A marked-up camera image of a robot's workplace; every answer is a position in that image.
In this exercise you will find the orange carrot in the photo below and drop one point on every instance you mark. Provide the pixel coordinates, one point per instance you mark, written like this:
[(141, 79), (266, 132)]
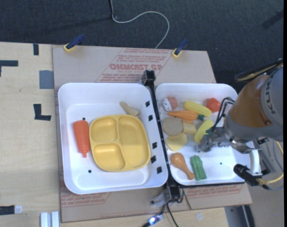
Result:
[(183, 115)]

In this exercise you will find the yellow corn cob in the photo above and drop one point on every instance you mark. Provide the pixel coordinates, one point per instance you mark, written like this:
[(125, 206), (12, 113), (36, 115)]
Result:
[(202, 130), (196, 108)]

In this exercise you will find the white plastic tray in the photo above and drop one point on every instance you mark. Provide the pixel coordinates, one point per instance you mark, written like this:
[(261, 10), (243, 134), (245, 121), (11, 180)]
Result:
[(105, 93), (219, 171)]

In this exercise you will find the thin black rod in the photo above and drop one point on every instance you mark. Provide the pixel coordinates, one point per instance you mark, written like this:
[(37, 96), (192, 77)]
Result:
[(160, 126)]

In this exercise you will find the pale yellow cheese block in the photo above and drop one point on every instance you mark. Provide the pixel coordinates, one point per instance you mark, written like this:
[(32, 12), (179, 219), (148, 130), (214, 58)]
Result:
[(189, 128)]

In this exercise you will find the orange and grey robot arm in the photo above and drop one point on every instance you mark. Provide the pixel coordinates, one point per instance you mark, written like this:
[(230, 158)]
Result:
[(250, 107)]

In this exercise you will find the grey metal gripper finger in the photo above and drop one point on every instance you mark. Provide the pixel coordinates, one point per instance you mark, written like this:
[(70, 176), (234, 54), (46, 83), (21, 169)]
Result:
[(200, 147), (205, 139)]

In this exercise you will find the brown cardboard board, red print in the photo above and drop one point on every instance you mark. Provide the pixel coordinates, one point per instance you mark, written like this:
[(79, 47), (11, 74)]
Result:
[(91, 65)]

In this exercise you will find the orange toy bottle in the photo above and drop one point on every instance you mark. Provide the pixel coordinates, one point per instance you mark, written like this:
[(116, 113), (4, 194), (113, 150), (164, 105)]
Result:
[(81, 133)]

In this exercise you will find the pink and white cupcake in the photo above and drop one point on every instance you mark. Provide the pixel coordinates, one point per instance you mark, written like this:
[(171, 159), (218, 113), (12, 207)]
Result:
[(170, 103)]

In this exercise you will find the black cylinder on white bracket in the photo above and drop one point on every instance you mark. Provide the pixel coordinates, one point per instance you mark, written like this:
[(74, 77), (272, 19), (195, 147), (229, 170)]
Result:
[(246, 171)]

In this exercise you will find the green asparagus bunch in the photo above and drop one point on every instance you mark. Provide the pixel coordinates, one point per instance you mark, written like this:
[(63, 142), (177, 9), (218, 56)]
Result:
[(198, 168)]

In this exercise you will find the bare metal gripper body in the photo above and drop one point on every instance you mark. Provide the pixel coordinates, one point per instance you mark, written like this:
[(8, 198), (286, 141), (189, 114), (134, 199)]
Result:
[(220, 138)]

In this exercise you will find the orange chicken drumstick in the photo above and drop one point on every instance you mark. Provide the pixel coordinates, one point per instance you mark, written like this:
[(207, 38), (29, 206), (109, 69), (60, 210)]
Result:
[(180, 162)]

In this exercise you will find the yellow divided plate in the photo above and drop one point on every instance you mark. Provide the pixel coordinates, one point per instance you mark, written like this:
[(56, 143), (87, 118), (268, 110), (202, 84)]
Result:
[(129, 136)]

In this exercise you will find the yellow potato chip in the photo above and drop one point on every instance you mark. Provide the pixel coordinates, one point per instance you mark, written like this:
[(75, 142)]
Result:
[(176, 142)]

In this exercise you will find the orange-red toy pepper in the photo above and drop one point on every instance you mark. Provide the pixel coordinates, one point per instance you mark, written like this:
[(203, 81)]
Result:
[(213, 105)]

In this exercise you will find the tan round biscuit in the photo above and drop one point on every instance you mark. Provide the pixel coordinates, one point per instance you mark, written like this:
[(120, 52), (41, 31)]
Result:
[(172, 126)]

